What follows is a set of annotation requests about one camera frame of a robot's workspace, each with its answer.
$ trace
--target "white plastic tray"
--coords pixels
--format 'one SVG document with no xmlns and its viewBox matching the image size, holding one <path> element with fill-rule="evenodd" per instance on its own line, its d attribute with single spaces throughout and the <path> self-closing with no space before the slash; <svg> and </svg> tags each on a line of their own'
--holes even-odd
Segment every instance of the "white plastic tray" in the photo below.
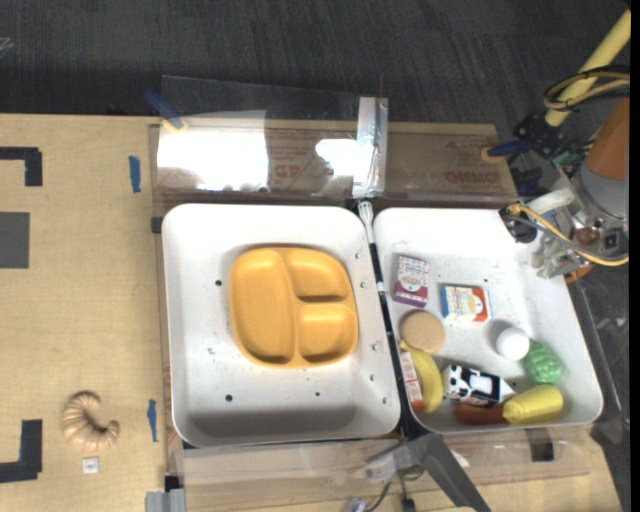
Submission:
<svg viewBox="0 0 640 512">
<path fill-rule="evenodd" d="M 499 214 L 489 210 L 387 209 L 376 216 L 374 232 L 384 281 L 393 286 L 397 254 L 426 259 L 430 264 L 426 311 L 442 320 L 440 284 L 478 286 L 489 290 L 493 320 L 485 323 L 443 321 L 446 342 L 435 356 L 442 369 L 458 362 L 505 378 L 522 392 L 528 382 L 522 363 L 504 359 L 494 349 L 501 327 L 521 327 L 546 344 L 560 359 L 564 374 L 558 388 L 565 408 L 553 425 L 588 424 L 597 419 L 602 392 L 585 345 L 564 279 L 544 279 L 531 267 L 537 243 L 519 244 L 507 232 Z M 389 300 L 394 333 L 401 319 L 415 310 Z M 510 425 L 468 426 L 457 422 L 454 406 L 445 400 L 431 414 L 417 414 L 435 432 L 470 432 L 518 428 Z"/>
<path fill-rule="evenodd" d="M 370 438 L 400 419 L 395 374 L 364 226 L 348 210 L 187 204 L 162 224 L 173 419 L 197 446 Z M 359 339 L 342 361 L 256 365 L 230 328 L 228 277 L 244 251 L 300 245 L 337 258 L 351 280 Z"/>
</svg>

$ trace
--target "cow print carton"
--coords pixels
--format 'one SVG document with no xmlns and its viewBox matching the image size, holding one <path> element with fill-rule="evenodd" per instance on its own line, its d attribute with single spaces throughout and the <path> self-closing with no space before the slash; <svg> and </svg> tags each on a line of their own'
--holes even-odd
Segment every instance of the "cow print carton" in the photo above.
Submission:
<svg viewBox="0 0 640 512">
<path fill-rule="evenodd" d="M 493 407 L 516 394 L 500 377 L 457 364 L 442 371 L 442 383 L 445 398 L 476 407 Z"/>
</svg>

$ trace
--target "white ball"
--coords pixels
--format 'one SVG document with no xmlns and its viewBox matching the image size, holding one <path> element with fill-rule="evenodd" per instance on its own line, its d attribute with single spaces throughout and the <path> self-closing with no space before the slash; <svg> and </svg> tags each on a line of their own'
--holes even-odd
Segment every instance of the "white ball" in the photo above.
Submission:
<svg viewBox="0 0 640 512">
<path fill-rule="evenodd" d="M 529 336 L 518 327 L 509 327 L 496 340 L 498 354 L 511 361 L 520 361 L 529 352 Z"/>
</svg>

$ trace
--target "small white square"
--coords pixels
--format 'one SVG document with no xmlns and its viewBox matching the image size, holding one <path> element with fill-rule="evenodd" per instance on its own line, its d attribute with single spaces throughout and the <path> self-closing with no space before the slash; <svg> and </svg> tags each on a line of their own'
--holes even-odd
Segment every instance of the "small white square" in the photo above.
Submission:
<svg viewBox="0 0 640 512">
<path fill-rule="evenodd" d="M 85 457 L 82 459 L 82 473 L 99 473 L 100 472 L 100 458 L 99 457 Z"/>
</svg>

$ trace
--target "gray square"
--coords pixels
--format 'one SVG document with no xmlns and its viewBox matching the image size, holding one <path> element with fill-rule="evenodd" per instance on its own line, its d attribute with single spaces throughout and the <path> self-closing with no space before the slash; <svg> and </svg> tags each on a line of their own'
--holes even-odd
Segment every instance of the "gray square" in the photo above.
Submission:
<svg viewBox="0 0 640 512">
<path fill-rule="evenodd" d="M 0 212 L 0 268 L 29 268 L 29 214 Z"/>
</svg>

